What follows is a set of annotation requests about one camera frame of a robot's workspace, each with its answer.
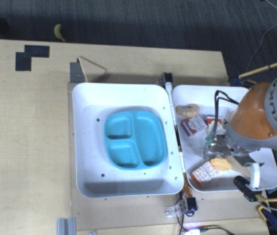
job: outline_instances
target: blue plate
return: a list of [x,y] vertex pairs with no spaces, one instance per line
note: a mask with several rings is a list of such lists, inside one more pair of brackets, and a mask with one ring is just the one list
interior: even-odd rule
[[162,124],[148,111],[110,115],[105,122],[104,137],[110,162],[121,169],[157,166],[167,155]]

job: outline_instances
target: blue divided plate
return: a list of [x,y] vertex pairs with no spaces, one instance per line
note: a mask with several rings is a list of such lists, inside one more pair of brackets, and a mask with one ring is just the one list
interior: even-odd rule
[[110,115],[105,122],[104,137],[110,162],[121,169],[157,166],[167,155],[162,124],[148,111]]

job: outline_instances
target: table surface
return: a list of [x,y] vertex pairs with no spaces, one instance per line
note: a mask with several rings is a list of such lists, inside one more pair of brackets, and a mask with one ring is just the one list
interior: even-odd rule
[[[25,45],[49,46],[49,57],[32,58],[31,71],[15,71],[16,52]],[[173,72],[175,85],[227,84],[222,54],[215,51],[0,40],[0,235],[55,235],[57,218],[72,215],[67,86],[69,64],[79,56],[107,70],[103,82],[155,83]],[[269,234],[240,192],[193,192],[200,218],[187,219],[186,227],[218,224],[235,234]],[[177,234],[179,226],[171,223],[97,232]]]

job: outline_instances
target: wooden table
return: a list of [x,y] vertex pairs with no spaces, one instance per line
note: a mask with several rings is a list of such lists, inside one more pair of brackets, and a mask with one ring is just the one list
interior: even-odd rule
[[[25,45],[49,46],[49,57],[32,57],[31,71],[15,71],[16,52]],[[0,235],[55,235],[57,218],[72,215],[67,85],[69,63],[78,56],[106,68],[104,82],[155,83],[162,72],[173,72],[175,85],[227,84],[220,52],[0,40]],[[240,192],[194,195],[201,221],[187,219],[186,227],[219,224],[237,235],[269,234]],[[218,206],[220,218],[210,219]],[[244,218],[224,219],[230,212]],[[177,234],[175,220],[169,223],[97,232]]]

